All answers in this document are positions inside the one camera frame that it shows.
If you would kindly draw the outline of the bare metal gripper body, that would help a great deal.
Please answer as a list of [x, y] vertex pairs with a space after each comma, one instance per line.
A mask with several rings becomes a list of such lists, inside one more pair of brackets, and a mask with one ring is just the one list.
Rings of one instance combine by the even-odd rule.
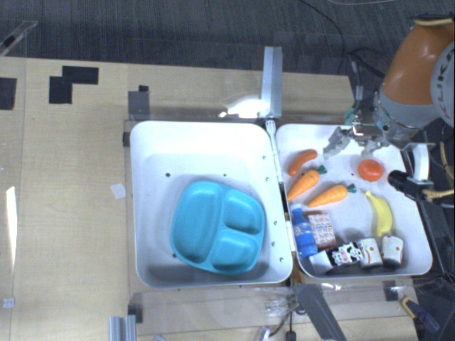
[[379, 146], [392, 145], [397, 148], [404, 148], [414, 136], [414, 128], [405, 126], [387, 115], [357, 114], [351, 131], [358, 143], [373, 142]]

